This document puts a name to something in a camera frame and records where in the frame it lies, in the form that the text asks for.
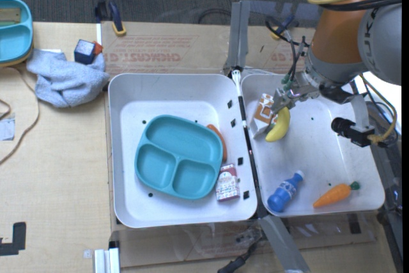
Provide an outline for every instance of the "carrot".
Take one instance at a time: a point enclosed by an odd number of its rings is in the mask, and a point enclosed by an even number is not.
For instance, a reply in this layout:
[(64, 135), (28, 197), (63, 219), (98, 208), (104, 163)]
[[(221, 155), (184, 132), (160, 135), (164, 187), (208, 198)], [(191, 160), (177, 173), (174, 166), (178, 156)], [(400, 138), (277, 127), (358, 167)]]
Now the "carrot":
[(313, 204), (313, 207), (320, 207), (325, 205), (330, 205), (337, 203), (345, 198), (347, 198), (351, 190), (358, 190), (359, 183), (353, 182), (350, 185), (346, 183), (340, 183), (335, 187), (329, 189), (326, 193), (324, 193), (318, 200)]
[(226, 148), (226, 144), (224, 142), (224, 139), (222, 137), (222, 134), (219, 132), (219, 130), (217, 130), (217, 128), (213, 125), (213, 124), (208, 124), (207, 127), (216, 132), (216, 134), (219, 136), (220, 140), (222, 141), (222, 145), (223, 145), (223, 158), (222, 158), (222, 162), (227, 161), (228, 159), (228, 149)]

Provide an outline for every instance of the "toy carrot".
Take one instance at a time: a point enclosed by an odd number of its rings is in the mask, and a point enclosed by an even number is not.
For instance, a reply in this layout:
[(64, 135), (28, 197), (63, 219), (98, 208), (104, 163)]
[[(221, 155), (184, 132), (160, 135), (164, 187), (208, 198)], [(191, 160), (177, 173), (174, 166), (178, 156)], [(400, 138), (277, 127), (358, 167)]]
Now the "toy carrot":
[(337, 203), (338, 201), (347, 198), (350, 195), (351, 190), (358, 189), (359, 183), (356, 181), (352, 182), (350, 185), (346, 183), (340, 183), (335, 187), (331, 188), (330, 190), (328, 190), (320, 198), (318, 198), (318, 200), (313, 204), (313, 207), (316, 208)]

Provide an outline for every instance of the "blue divided plate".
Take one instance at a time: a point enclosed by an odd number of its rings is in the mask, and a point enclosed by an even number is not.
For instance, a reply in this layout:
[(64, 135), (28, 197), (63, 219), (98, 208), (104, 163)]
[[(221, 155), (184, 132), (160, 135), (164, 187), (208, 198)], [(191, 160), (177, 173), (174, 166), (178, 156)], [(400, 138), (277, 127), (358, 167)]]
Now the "blue divided plate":
[[(33, 19), (21, 0), (0, 0), (0, 67), (20, 63), (33, 48)], [(13, 18), (5, 13), (13, 12)]]
[(223, 145), (203, 125), (161, 115), (146, 126), (135, 155), (140, 181), (158, 191), (183, 198), (205, 197), (220, 170)]

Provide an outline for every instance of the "water bottle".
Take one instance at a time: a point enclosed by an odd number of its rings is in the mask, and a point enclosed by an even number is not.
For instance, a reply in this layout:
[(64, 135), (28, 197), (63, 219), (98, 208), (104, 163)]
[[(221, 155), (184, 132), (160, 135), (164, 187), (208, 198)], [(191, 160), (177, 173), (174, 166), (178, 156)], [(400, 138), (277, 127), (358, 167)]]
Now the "water bottle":
[(303, 179), (303, 172), (297, 171), (292, 178), (281, 182), (280, 186), (267, 200), (270, 209), (275, 212), (282, 212), (285, 204), (297, 193), (298, 183)]

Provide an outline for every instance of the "toy banana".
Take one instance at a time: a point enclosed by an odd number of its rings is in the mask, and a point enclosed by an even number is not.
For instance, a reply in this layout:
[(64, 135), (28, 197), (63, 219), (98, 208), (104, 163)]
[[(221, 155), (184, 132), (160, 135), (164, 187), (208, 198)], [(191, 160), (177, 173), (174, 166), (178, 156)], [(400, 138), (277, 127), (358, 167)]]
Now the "toy banana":
[(265, 140), (273, 142), (283, 138), (288, 131), (289, 118), (289, 109), (287, 107), (282, 108), (277, 113), (277, 122), (273, 126), (273, 129), (266, 135)]

